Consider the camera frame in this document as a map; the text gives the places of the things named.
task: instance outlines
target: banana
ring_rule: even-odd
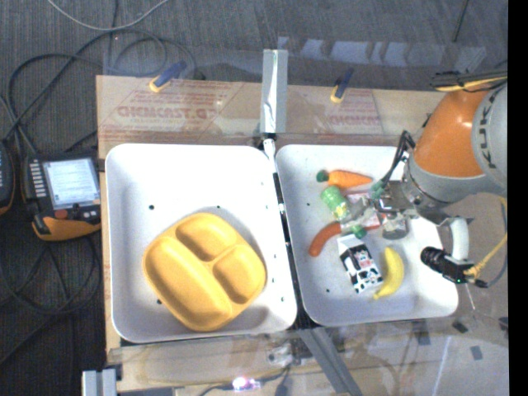
[[[382,286],[374,294],[374,299],[393,294],[403,282],[405,270],[402,258],[391,247],[385,247],[385,264],[387,266],[387,274],[384,277]]]

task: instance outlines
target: yellow divided plate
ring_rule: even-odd
[[[192,214],[158,235],[145,249],[143,272],[172,315],[196,332],[233,321],[266,283],[261,258],[211,213]]]

